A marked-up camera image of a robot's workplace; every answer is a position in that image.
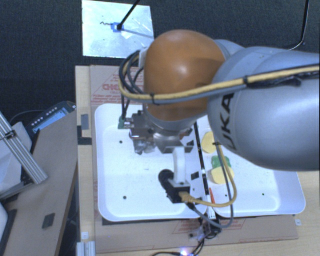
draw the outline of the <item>black clamp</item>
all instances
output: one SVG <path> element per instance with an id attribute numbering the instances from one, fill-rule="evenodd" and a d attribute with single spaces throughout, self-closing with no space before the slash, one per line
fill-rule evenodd
<path id="1" fill-rule="evenodd" d="M 7 132 L 7 133 L 4 135 L 4 137 L 1 137 L 1 138 L 0 138 L 0 141 L 2 141 L 2 140 L 4 140 L 4 139 L 9 140 L 9 139 L 12 139 L 12 138 L 15 137 L 15 136 L 17 136 L 16 131 L 15 131 L 15 130 L 11 130 L 11 131 Z"/>
<path id="2" fill-rule="evenodd" d="M 152 104 L 159 106 L 160 104 L 155 103 L 155 94 L 152 92 L 150 93 L 150 97 L 152 99 Z"/>
<path id="3" fill-rule="evenodd" d="M 248 86 L 248 85 L 249 85 L 248 76 L 245 75 L 242 79 L 243 79 L 243 83 L 244 83 L 246 86 Z"/>

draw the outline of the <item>aluminum foil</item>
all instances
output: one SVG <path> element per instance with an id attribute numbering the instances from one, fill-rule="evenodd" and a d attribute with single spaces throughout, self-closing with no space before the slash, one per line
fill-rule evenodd
<path id="1" fill-rule="evenodd" d="M 137 5 L 121 31 L 116 29 L 132 4 L 82 0 L 83 55 L 126 58 L 154 40 L 150 7 Z"/>

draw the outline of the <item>dark background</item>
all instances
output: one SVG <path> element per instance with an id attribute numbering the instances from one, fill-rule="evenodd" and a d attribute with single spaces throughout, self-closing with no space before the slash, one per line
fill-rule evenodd
<path id="1" fill-rule="evenodd" d="M 134 0 L 109 1 L 132 4 Z M 141 0 L 154 36 L 189 29 L 245 47 L 291 48 L 300 41 L 305 0 Z M 320 1 L 311 0 L 301 51 L 319 53 Z M 80 0 L 0 0 L 0 111 L 15 114 L 75 102 L 76 65 L 119 65 L 121 59 L 82 55 Z M 37 115 L 21 115 L 25 125 Z M 73 197 L 60 255 L 74 255 Z"/>

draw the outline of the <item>green object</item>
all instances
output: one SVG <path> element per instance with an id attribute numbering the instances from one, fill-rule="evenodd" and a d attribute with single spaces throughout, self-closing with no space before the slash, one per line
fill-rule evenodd
<path id="1" fill-rule="evenodd" d="M 227 165 L 231 168 L 230 160 L 227 156 L 225 156 L 225 160 L 226 160 Z M 217 155 L 214 155 L 211 158 L 211 165 L 212 165 L 213 169 L 221 166 L 220 161 L 219 161 L 219 157 Z"/>
<path id="2" fill-rule="evenodd" d="M 125 128 L 125 119 L 122 118 L 122 116 L 119 117 L 119 123 L 118 123 L 118 129 L 124 129 Z"/>

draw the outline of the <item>white tray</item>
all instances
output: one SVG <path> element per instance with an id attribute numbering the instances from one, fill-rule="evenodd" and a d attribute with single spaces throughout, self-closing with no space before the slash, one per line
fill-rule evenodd
<path id="1" fill-rule="evenodd" d="M 131 105 L 127 116 L 141 110 Z M 107 220 L 137 221 L 158 219 L 189 219 L 198 215 L 184 203 L 171 203 L 162 188 L 158 174 L 163 169 L 174 169 L 172 154 L 134 152 L 128 129 L 118 129 L 120 104 L 103 104 L 95 111 L 95 134 L 98 174 L 98 208 Z M 192 133 L 182 143 L 196 139 Z M 205 198 L 202 175 L 191 180 L 191 174 L 201 170 L 196 146 L 186 154 L 187 181 L 191 194 Z M 198 205 L 204 213 L 206 206 Z"/>
<path id="2" fill-rule="evenodd" d="M 127 116 L 141 110 L 131 105 Z M 138 155 L 134 152 L 128 129 L 118 129 L 121 115 L 119 104 L 103 104 L 95 111 L 95 134 L 98 174 L 98 208 L 109 221 L 136 221 L 158 219 L 197 218 L 184 203 L 173 204 L 161 187 L 158 174 L 163 169 L 173 170 L 173 156 L 155 152 Z M 200 139 L 210 131 L 207 117 L 198 121 Z M 194 140 L 185 137 L 182 143 Z M 233 204 L 235 217 L 298 214 L 305 208 L 305 198 L 296 172 L 274 171 L 258 167 L 222 147 L 235 173 L 238 197 Z M 214 154 L 203 152 L 208 186 L 216 203 L 228 201 L 226 185 L 215 184 L 210 177 L 211 158 Z M 186 154 L 187 181 L 191 195 L 206 198 L 201 178 L 191 180 L 191 174 L 200 172 L 196 147 Z M 197 205 L 202 213 L 206 206 Z M 215 208 L 223 217 L 230 216 L 230 208 Z"/>

